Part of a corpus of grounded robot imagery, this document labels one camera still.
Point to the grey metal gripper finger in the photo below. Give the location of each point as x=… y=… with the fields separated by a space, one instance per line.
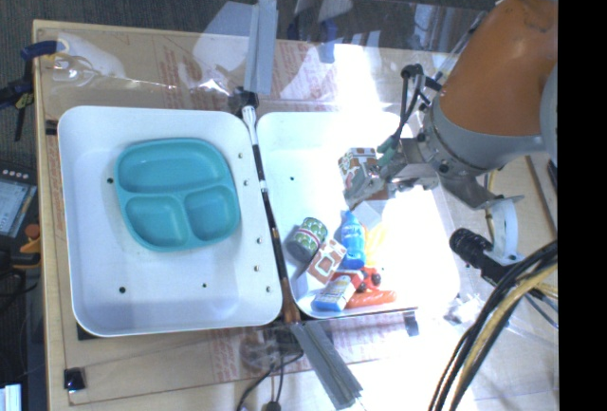
x=377 y=174
x=361 y=196

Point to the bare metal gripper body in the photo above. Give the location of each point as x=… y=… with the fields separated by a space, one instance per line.
x=411 y=164

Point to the brown and white carton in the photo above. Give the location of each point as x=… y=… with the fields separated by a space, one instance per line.
x=352 y=164

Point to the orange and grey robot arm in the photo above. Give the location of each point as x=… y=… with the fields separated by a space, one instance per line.
x=498 y=67

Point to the blue bottle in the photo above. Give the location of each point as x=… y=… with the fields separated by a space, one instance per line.
x=353 y=240

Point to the yellow banana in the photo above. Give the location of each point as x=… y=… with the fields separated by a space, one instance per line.
x=374 y=245

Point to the green and white can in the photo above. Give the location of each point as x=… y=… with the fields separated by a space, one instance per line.
x=307 y=238

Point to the white plastic tray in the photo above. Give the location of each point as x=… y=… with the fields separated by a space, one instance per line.
x=95 y=295
x=303 y=153

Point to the orange and white carton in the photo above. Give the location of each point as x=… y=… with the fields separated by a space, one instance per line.
x=326 y=262

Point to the red toy with black dots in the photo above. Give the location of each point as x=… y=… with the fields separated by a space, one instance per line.
x=365 y=278

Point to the thin black and white rod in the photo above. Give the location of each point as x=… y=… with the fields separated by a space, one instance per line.
x=267 y=200

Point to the orange carrot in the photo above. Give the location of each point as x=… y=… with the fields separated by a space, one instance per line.
x=374 y=298

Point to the blue and yellow packet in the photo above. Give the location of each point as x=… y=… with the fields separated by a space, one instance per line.
x=334 y=296

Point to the blue divided plate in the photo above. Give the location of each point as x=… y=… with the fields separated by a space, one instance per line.
x=175 y=195

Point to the brown cardboard board, red print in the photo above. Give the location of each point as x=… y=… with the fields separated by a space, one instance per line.
x=156 y=67

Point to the black cylinder on white bracket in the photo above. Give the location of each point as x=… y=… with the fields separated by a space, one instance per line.
x=479 y=252

